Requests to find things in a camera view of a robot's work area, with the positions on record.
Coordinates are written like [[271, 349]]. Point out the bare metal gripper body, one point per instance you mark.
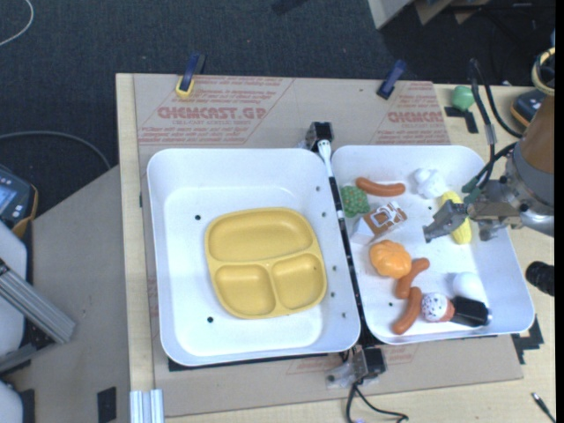
[[495, 210]]

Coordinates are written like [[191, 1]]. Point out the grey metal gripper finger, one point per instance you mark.
[[489, 231], [445, 220]]

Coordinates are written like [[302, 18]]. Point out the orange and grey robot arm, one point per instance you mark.
[[538, 148]]

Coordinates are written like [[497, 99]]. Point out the yellow corn cob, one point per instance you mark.
[[462, 232]]

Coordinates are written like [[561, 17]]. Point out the white plastic tray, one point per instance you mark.
[[445, 258], [185, 245]]

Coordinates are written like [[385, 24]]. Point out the white cauliflower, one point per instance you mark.
[[429, 182]]

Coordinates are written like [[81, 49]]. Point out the white egg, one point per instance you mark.
[[468, 285]]

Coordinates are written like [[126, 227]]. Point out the brown and white carton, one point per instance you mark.
[[379, 220]]

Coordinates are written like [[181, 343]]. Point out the orange bread roll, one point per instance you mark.
[[390, 259]]

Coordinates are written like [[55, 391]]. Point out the orange sausage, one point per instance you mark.
[[381, 187], [410, 278], [407, 311]]

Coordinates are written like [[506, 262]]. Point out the black can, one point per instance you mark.
[[470, 312]]

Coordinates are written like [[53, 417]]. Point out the green broccoli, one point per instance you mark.
[[353, 201]]

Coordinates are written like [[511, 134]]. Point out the green pepper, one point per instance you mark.
[[463, 97]]

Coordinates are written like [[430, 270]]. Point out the yellow divided plate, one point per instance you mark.
[[260, 245]]

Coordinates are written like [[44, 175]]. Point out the brown cardboard board red print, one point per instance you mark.
[[264, 104]]

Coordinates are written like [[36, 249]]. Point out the black cylinder on white bracket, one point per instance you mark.
[[541, 276]]

